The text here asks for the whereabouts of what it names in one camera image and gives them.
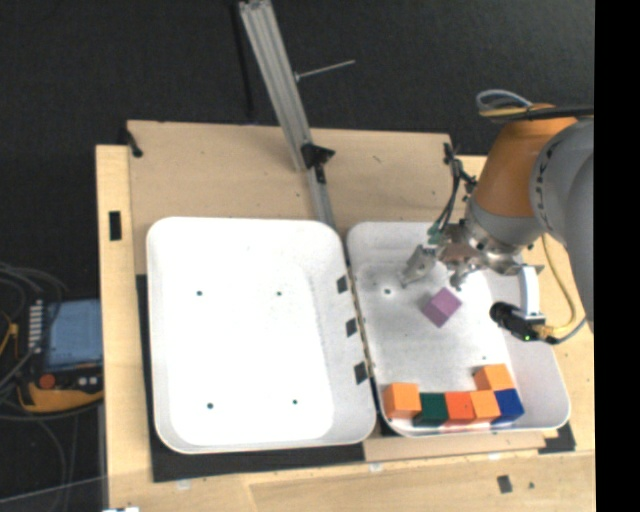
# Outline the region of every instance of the green block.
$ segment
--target green block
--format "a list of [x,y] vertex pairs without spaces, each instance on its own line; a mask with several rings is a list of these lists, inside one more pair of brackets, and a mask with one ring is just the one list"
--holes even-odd
[[422,411],[414,416],[415,427],[439,427],[449,419],[444,393],[420,393]]

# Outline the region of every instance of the blue block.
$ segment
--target blue block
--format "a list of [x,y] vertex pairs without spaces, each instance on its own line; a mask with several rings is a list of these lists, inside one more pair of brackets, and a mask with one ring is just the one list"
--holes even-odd
[[511,423],[524,414],[520,395],[515,389],[503,389],[496,391],[495,394],[500,407],[500,417],[493,420],[492,425]]

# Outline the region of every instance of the block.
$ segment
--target block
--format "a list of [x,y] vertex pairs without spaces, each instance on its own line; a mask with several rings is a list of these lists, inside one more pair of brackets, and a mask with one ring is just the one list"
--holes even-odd
[[462,302],[448,288],[442,288],[422,308],[424,315],[437,327],[442,327],[458,310]]
[[500,404],[491,390],[471,391],[471,403],[476,419],[473,423],[491,423],[500,417]]
[[447,402],[449,415],[449,419],[444,424],[445,427],[468,425],[476,419],[471,402],[471,392],[448,391],[444,394],[444,398]]
[[473,380],[478,389],[500,391],[502,389],[513,389],[516,387],[509,368],[503,363],[483,366],[473,374]]
[[449,419],[444,393],[420,393],[420,411],[413,418],[415,427],[439,427]]
[[511,423],[524,414],[520,395],[515,389],[503,389],[494,393],[500,407],[500,417],[493,420],[492,425]]
[[411,419],[422,410],[417,384],[394,382],[382,394],[387,418]]

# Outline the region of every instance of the purple block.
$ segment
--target purple block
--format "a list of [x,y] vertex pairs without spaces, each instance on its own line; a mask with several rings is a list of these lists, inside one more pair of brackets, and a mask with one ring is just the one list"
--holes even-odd
[[427,305],[422,309],[425,316],[438,327],[442,327],[444,323],[462,305],[458,297],[451,293],[447,288],[442,288],[436,293]]

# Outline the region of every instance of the tray containing blocks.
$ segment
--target tray containing blocks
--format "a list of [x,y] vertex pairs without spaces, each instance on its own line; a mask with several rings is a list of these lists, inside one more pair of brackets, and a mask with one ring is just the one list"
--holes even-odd
[[497,301],[519,303],[516,277],[478,271],[456,290],[437,263],[401,285],[429,226],[366,222],[347,236],[382,418],[408,437],[562,426],[570,404],[552,348],[517,340],[489,316]]

